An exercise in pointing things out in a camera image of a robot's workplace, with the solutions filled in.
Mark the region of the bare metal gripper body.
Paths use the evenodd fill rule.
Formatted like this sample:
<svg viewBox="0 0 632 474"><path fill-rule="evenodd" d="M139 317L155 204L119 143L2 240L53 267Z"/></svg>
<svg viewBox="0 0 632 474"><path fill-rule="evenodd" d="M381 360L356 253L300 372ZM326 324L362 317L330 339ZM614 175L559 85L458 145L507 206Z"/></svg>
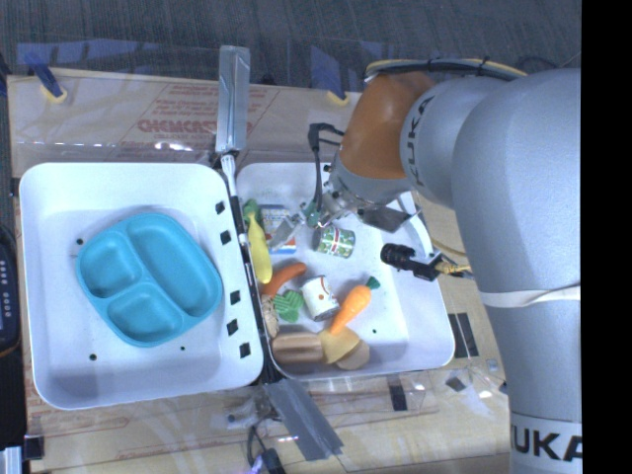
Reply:
<svg viewBox="0 0 632 474"><path fill-rule="evenodd" d="M309 204L309 226L326 227L335 220L369 207L369 203L348 189L321 185Z"/></svg>

